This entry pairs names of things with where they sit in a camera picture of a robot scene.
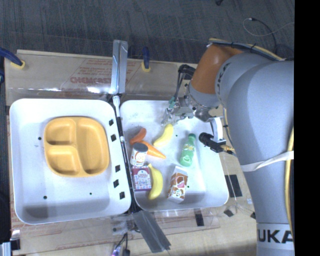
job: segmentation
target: can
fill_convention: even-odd
[[[134,167],[142,167],[145,164],[148,147],[142,143],[134,143],[130,157],[130,164]]]

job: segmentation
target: banana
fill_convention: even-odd
[[[174,133],[174,126],[171,123],[168,123],[164,127],[163,134],[154,141],[153,145],[155,147],[163,147],[163,146],[167,145],[169,143],[169,141],[171,140],[173,133]]]
[[[162,176],[161,171],[154,168],[151,163],[148,164],[152,175],[152,188],[149,192],[148,198],[150,200],[156,199],[160,194],[164,187],[164,178]]]

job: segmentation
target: bottle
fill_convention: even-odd
[[[179,160],[182,166],[189,167],[192,165],[192,158],[195,152],[195,139],[196,135],[194,133],[190,133],[188,135],[188,140],[183,145],[181,157]]]

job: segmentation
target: table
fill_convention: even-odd
[[[64,53],[19,50],[17,56],[26,62],[23,70],[5,63],[6,104],[21,98],[101,99],[103,88],[92,93],[90,82],[107,83],[111,77],[112,58]],[[150,72],[143,72],[141,60],[128,59],[126,93],[121,102],[168,100],[175,93],[178,67],[182,63],[151,61]],[[184,95],[181,89],[179,96]],[[222,108],[217,116],[222,116]],[[154,217],[171,243],[170,250],[158,255],[256,255],[256,221],[245,177],[238,160],[221,153],[226,178],[237,177],[241,196],[215,208],[155,212]],[[9,160],[12,231],[20,239],[20,249],[13,255],[111,255],[122,237],[124,222],[119,218],[95,218],[44,225],[27,225],[15,215],[12,190],[12,168]],[[195,216],[202,216],[203,225]],[[131,255],[152,255],[141,234],[128,233]]]

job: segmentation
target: carrot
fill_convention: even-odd
[[[146,134],[147,134],[146,128],[141,127],[140,131],[132,139],[129,140],[130,145],[133,145],[136,142],[142,141],[143,138],[146,136]]]
[[[157,158],[163,158],[163,159],[167,158],[164,154],[162,154],[158,149],[156,149],[150,143],[148,143],[148,142],[146,142],[144,140],[141,140],[139,142],[148,147],[148,151],[146,152],[148,155],[154,156],[154,157],[157,157]]]

